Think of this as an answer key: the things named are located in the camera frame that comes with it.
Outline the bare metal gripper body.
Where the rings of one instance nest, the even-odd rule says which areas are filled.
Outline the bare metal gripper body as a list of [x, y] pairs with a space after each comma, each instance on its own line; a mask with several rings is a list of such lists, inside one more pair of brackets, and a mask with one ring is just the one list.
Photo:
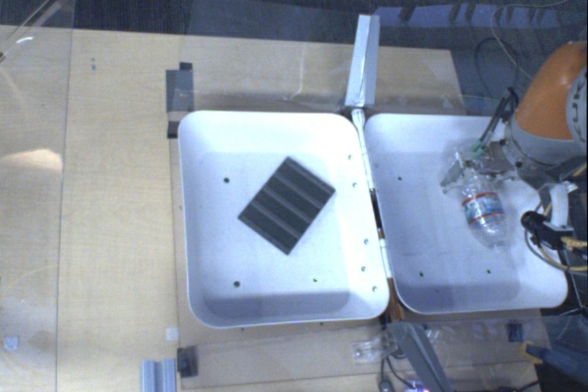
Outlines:
[[466, 166], [488, 179], [515, 179], [523, 153], [509, 140], [491, 140], [485, 146], [477, 140], [465, 147]]

